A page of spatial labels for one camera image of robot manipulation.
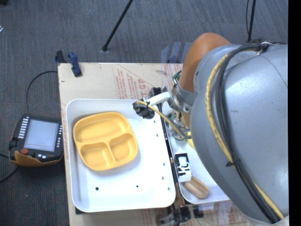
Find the white tray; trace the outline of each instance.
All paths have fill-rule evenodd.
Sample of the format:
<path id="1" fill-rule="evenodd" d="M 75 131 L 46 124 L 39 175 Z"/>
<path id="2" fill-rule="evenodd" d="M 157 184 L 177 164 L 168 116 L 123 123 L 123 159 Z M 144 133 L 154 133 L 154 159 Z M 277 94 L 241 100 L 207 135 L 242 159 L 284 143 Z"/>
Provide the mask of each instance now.
<path id="1" fill-rule="evenodd" d="M 172 109 L 169 107 L 167 102 L 163 104 L 162 109 L 165 115 L 168 115 L 172 112 Z M 192 148 L 186 140 L 175 140 L 175 138 L 172 136 L 172 132 L 168 129 L 167 135 L 173 157 L 175 154 L 178 153 L 187 153 L 192 175 L 201 180 L 203 183 L 205 183 L 209 188 L 209 193 L 207 197 L 204 199 L 199 199 L 185 188 L 184 182 L 180 182 L 180 191 L 183 198 L 192 204 L 203 204 L 209 202 L 220 202 L 230 200 L 229 197 L 223 192 L 223 190 L 210 176 L 209 172 L 206 170 L 202 161 L 200 160 L 197 151 L 194 148 Z"/>
<path id="2" fill-rule="evenodd" d="M 143 119 L 133 110 L 136 100 L 76 99 L 66 107 L 71 194 L 83 212 L 161 208 L 175 200 L 175 187 L 160 116 Z M 74 124 L 95 113 L 115 111 L 130 123 L 138 155 L 128 164 L 93 171 L 81 160 L 73 141 Z"/>

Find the cardboard sheet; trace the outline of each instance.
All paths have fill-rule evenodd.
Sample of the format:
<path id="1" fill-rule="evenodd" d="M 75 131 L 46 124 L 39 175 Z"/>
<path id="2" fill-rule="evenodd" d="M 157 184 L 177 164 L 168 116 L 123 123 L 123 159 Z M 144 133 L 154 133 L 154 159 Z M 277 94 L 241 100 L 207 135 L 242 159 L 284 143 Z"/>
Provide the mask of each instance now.
<path id="1" fill-rule="evenodd" d="M 167 208 L 122 210 L 100 213 L 76 213 L 71 198 L 70 161 L 67 140 L 66 106 L 74 99 L 140 99 L 152 87 L 173 86 L 172 76 L 181 64 L 110 64 L 80 63 L 82 76 L 75 77 L 72 64 L 59 64 L 61 115 L 63 123 L 64 161 L 71 226 L 159 226 Z M 193 205 L 191 220 L 183 226 L 252 226 L 231 201 Z"/>

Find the blue clamp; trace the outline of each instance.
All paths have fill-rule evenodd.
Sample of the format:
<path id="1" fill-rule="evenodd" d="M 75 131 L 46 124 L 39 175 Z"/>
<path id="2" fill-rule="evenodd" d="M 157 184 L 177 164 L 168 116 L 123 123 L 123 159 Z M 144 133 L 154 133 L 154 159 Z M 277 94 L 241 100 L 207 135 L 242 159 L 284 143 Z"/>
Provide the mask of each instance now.
<path id="1" fill-rule="evenodd" d="M 69 62 L 73 65 L 71 68 L 75 77 L 82 75 L 81 70 L 79 68 L 79 60 L 77 55 L 74 52 L 70 52 L 68 54 Z"/>

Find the black cable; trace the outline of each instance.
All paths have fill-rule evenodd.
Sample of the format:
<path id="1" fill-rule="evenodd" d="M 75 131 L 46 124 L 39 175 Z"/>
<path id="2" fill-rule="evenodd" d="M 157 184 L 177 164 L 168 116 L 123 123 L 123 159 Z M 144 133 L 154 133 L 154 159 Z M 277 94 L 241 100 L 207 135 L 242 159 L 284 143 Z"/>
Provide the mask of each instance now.
<path id="1" fill-rule="evenodd" d="M 251 40 L 251 36 L 252 36 L 253 20 L 254 20 L 254 13 L 255 13 L 255 4 L 256 4 L 256 0 L 253 0 L 251 19 L 250 19 L 250 28 L 247 27 L 247 32 L 248 32 L 247 42 Z M 246 16 L 247 16 L 247 12 L 248 12 L 248 5 L 249 5 L 249 0 L 247 2 Z"/>
<path id="2" fill-rule="evenodd" d="M 38 77 L 40 77 L 41 75 L 46 74 L 46 73 L 57 73 L 57 71 L 52 71 L 52 70 L 44 71 L 44 72 L 42 72 L 42 73 L 39 73 L 36 77 L 34 77 L 34 78 L 32 79 L 32 81 L 31 81 L 30 84 L 28 85 L 27 91 L 26 91 L 26 111 L 27 111 L 27 113 L 29 113 L 29 109 L 28 109 L 28 92 L 29 92 L 30 86 L 32 85 L 32 83 L 33 83 Z"/>
<path id="3" fill-rule="evenodd" d="M 244 182 L 245 186 L 247 187 L 250 195 L 258 205 L 258 207 L 261 209 L 263 214 L 272 222 L 276 223 L 280 220 L 279 216 L 276 215 L 276 213 L 272 210 L 272 208 L 266 203 L 266 201 L 263 199 L 262 195 L 259 193 L 258 189 L 254 185 L 254 182 L 252 181 L 251 177 L 248 175 L 246 169 L 244 166 L 240 163 L 240 159 L 237 158 L 237 152 L 235 148 L 231 145 L 231 139 L 230 139 L 230 127 L 229 127 L 229 119 L 227 115 L 226 110 L 226 102 L 225 102 L 225 95 L 224 95 L 224 88 L 223 88 L 223 77 L 226 67 L 229 64 L 229 61 L 231 58 L 233 58 L 237 53 L 245 50 L 260 50 L 265 49 L 269 44 L 263 44 L 263 45 L 255 45 L 255 44 L 248 44 L 239 47 L 238 49 L 232 51 L 228 57 L 225 59 L 223 64 L 220 67 L 219 74 L 216 79 L 216 96 L 215 96 L 215 102 L 216 102 L 216 111 L 218 114 L 218 121 L 220 124 L 220 127 L 222 129 L 222 134 L 224 135 L 224 138 L 226 140 L 226 144 L 231 152 L 231 157 L 233 161 L 235 162 L 235 167 L 237 169 L 237 172 Z"/>
<path id="4" fill-rule="evenodd" d="M 6 158 L 8 158 L 8 156 L 5 155 L 5 154 L 3 154 L 3 153 L 0 153 L 0 155 L 1 155 L 1 156 L 4 156 L 4 157 L 6 157 Z M 19 167 L 16 166 L 14 170 L 12 170 L 9 174 L 7 174 L 5 177 L 3 177 L 3 178 L 0 179 L 0 183 L 1 183 L 1 182 L 4 182 L 4 181 L 7 180 L 8 178 L 10 178 L 10 177 L 11 177 L 18 169 L 19 169 Z"/>
<path id="5" fill-rule="evenodd" d="M 137 112 L 137 111 L 139 111 L 139 110 L 137 110 L 137 108 L 142 108 L 142 109 L 144 109 L 144 110 L 146 110 L 146 109 L 148 109 L 150 112 L 153 112 L 153 110 L 152 109 L 150 109 L 149 107 L 147 107 L 146 105 L 140 105 L 140 104 L 134 104 L 133 105 L 133 109 Z M 151 119 L 151 118 L 153 118 L 153 116 L 148 116 L 148 115 L 143 115 L 143 118 L 145 118 L 145 119 Z M 170 120 L 168 120 L 167 121 L 167 123 L 171 123 L 173 126 L 175 126 L 178 130 L 179 130 L 179 134 L 181 135 L 181 136 L 183 136 L 184 138 L 186 138 L 186 139 L 191 139 L 191 136 L 187 136 L 183 131 L 182 131 L 182 129 L 172 120 L 172 119 L 170 119 Z"/>
<path id="6" fill-rule="evenodd" d="M 6 158 L 8 158 L 8 156 L 5 155 L 5 154 L 3 154 L 3 153 L 0 153 L 0 155 L 1 155 L 1 156 L 4 156 L 4 157 L 6 157 Z M 26 176 L 28 177 L 28 179 L 30 180 L 30 182 L 31 182 L 31 184 L 32 184 L 33 189 L 35 190 L 36 194 L 38 195 L 39 203 L 40 203 L 40 206 L 41 206 L 41 208 L 42 208 L 42 210 L 43 210 L 43 215 L 44 215 L 45 224 L 46 224 L 46 226 L 48 226 L 48 223 L 47 223 L 47 217 L 46 217 L 46 212 L 45 212 L 45 208 L 44 208 L 44 206 L 43 206 L 43 204 L 42 204 L 41 197 L 40 197 L 40 195 L 38 194 L 38 191 L 37 191 L 37 189 L 35 188 L 32 179 L 30 178 L 30 176 L 27 174 L 27 172 L 25 171 L 25 169 L 24 169 L 23 167 L 16 166 L 15 169 L 14 169 L 12 172 L 10 172 L 8 175 L 6 175 L 5 177 L 3 177 L 3 178 L 0 179 L 0 183 L 1 183 L 1 182 L 4 182 L 4 181 L 7 180 L 9 177 L 11 177 L 11 176 L 12 176 L 19 168 L 21 168 L 21 170 L 26 174 Z"/>
<path id="7" fill-rule="evenodd" d="M 247 3 L 246 3 L 246 31 L 247 31 L 248 35 L 250 34 L 249 28 L 248 28 L 248 7 L 249 7 L 249 1 L 250 0 L 248 0 Z"/>

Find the yellow cable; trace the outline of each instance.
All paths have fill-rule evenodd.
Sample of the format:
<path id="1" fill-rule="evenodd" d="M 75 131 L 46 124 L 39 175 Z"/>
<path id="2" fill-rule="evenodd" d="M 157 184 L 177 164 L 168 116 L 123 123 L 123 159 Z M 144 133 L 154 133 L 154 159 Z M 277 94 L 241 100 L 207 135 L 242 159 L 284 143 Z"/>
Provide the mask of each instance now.
<path id="1" fill-rule="evenodd" d="M 221 150 L 224 152 L 225 156 L 227 157 L 227 159 L 233 163 L 233 159 L 231 156 L 231 153 L 229 152 L 229 150 L 227 149 L 218 129 L 217 126 L 215 124 L 214 121 L 214 117 L 212 114 L 212 108 L 211 108 L 211 87 L 212 87 L 212 83 L 214 80 L 214 77 L 217 74 L 217 71 L 220 69 L 222 63 L 225 61 L 225 59 L 228 57 L 229 54 L 226 54 L 223 58 L 221 58 L 221 60 L 215 65 L 215 67 L 213 68 L 207 84 L 206 84 L 206 92 L 205 92 L 205 107 L 206 107 L 206 114 L 207 114 L 207 118 L 209 121 L 209 125 L 210 128 L 213 132 L 213 135 L 218 143 L 218 145 L 220 146 Z M 274 202 L 259 188 L 259 186 L 253 182 L 254 185 L 256 186 L 256 188 L 258 189 L 258 191 L 260 192 L 260 194 L 262 195 L 262 197 L 264 198 L 264 200 L 266 201 L 266 203 L 274 210 L 274 212 L 281 218 L 284 218 L 284 215 L 281 213 L 281 211 L 277 208 L 277 206 L 274 204 Z"/>
<path id="2" fill-rule="evenodd" d="M 183 135 L 183 133 L 181 131 L 179 131 L 179 129 L 163 113 L 161 113 L 160 111 L 158 111 L 155 107 L 153 107 L 153 106 L 151 106 L 151 105 L 149 105 L 146 102 L 141 101 L 141 100 L 136 101 L 136 104 L 148 106 L 148 108 L 150 108 L 154 112 L 158 113 L 169 125 L 171 125 L 171 127 L 174 128 L 174 130 L 177 133 L 179 133 L 180 135 Z"/>

